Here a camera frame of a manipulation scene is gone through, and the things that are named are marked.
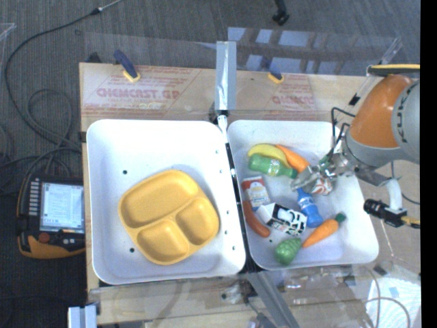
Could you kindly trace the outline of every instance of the gray carpet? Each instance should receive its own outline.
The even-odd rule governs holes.
[[[0,23],[16,24],[5,43],[4,61],[27,38],[74,21],[113,1],[116,0],[0,0]],[[29,97],[38,90],[65,93],[73,114],[69,138],[79,142],[78,63],[104,42],[103,34],[215,43],[227,39],[228,28],[244,27],[401,38],[403,47],[393,61],[420,62],[421,0],[285,0],[285,4],[290,19],[278,26],[272,21],[276,12],[273,0],[122,1],[101,14],[26,44],[8,68],[12,96],[24,113]],[[147,51],[155,55],[156,63],[158,51]],[[67,124],[63,101],[58,96],[36,98],[30,112],[37,122],[60,133]],[[0,127],[9,143],[6,148],[0,136],[0,157],[6,153],[7,159],[19,159],[55,147],[36,135],[17,115],[3,77]],[[59,158],[72,174],[81,175],[80,154],[65,153]],[[85,257],[39,261],[19,254],[14,225],[16,200],[8,193],[17,190],[28,166],[29,161],[12,167],[0,165],[0,327],[3,324],[4,327],[67,327],[66,306],[81,305],[86,300]]]

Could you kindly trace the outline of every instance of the orange carrot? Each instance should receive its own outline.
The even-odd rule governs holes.
[[[297,154],[296,152],[293,152],[292,150],[289,150],[288,148],[281,145],[275,146],[285,153],[287,162],[298,172],[303,172],[305,168],[309,165],[308,160],[306,160],[303,156]]]
[[[316,244],[325,238],[328,238],[331,234],[334,234],[338,229],[341,222],[346,219],[343,213],[338,213],[334,219],[326,219],[321,225],[316,227],[309,235],[307,239],[302,243],[302,248],[309,247]]]

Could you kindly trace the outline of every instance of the green bottle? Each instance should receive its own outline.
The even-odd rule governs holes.
[[[292,167],[288,168],[276,159],[259,154],[251,155],[249,159],[249,169],[262,172],[269,176],[286,175],[289,178],[295,178],[298,175],[298,172]]]

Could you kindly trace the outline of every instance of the sausage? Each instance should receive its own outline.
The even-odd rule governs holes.
[[[261,237],[267,238],[270,236],[270,230],[264,226],[260,220],[255,216],[255,213],[252,210],[252,206],[250,201],[245,200],[242,203],[244,218],[246,219],[249,227]]]

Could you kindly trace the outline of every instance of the blue bottle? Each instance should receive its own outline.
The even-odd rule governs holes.
[[[302,213],[307,216],[307,227],[316,228],[323,222],[323,217],[319,214],[319,208],[315,205],[311,194],[305,192],[302,188],[297,189],[298,205]]]

